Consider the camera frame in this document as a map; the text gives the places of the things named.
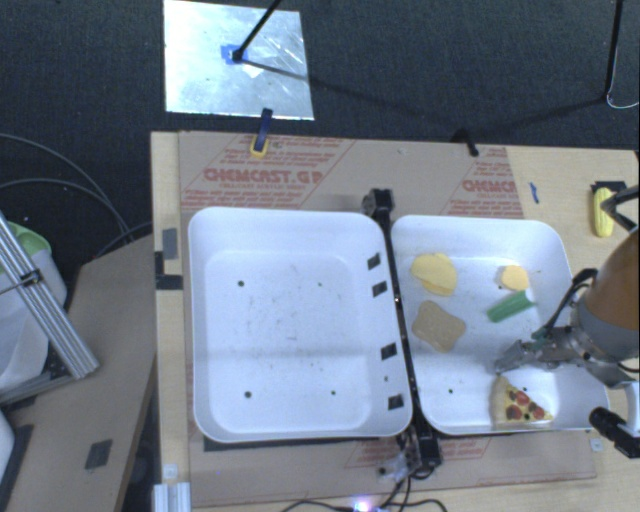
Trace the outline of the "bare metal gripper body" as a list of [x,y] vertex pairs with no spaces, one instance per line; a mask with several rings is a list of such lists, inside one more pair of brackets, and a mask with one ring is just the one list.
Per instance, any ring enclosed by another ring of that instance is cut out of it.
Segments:
[[532,349],[543,365],[582,368],[608,388],[622,388],[633,382],[620,367],[633,357],[632,330],[615,326],[541,328],[532,335]]

